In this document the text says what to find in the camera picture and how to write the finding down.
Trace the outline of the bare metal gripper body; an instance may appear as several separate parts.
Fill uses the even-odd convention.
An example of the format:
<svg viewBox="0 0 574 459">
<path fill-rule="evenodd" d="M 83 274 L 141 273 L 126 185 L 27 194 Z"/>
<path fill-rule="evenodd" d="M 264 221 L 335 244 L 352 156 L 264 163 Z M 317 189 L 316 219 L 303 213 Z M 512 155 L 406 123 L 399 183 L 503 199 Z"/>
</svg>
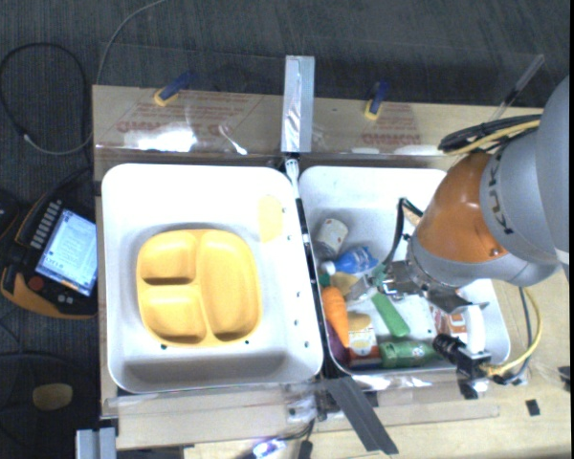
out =
<svg viewBox="0 0 574 459">
<path fill-rule="evenodd" d="M 407 295 L 420 295 L 427 299 L 427 291 L 434 289 L 454 290 L 459 294 L 456 288 L 429 278 L 408 260 L 381 264 L 376 269 L 376 288 L 394 300 L 401 300 Z"/>
</svg>

